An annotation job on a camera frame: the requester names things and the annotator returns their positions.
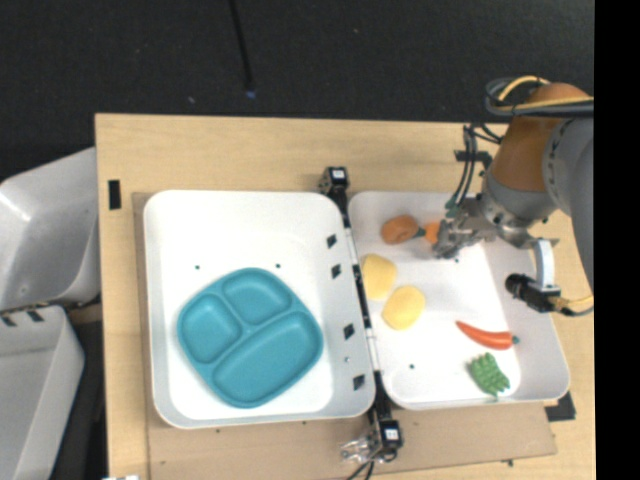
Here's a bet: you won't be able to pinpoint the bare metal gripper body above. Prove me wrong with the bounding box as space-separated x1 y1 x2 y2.
446 198 540 249

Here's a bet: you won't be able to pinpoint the small orange carrot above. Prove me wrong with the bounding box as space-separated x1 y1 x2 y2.
413 220 444 244

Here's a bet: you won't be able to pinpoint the orange doughnut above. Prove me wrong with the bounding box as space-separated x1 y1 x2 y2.
380 214 420 246

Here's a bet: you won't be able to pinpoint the white plastic tray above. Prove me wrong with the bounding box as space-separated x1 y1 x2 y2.
143 189 377 430
347 190 572 412

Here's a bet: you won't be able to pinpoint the yellow potato slice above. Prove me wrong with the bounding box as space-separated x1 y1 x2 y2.
360 253 399 302
381 285 427 332

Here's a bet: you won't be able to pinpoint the long orange carrot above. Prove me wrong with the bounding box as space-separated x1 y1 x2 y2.
454 320 521 352

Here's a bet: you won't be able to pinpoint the green grapes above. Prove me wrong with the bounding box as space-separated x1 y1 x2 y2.
467 351 512 398

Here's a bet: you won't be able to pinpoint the blue divided plate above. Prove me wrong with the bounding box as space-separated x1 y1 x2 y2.
176 266 325 410

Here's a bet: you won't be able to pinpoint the black cylinder on white bracket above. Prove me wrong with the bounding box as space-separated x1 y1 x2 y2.
504 237 562 315

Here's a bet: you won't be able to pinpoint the black block with thin wires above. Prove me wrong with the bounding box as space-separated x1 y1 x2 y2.
368 417 404 462
317 166 351 195

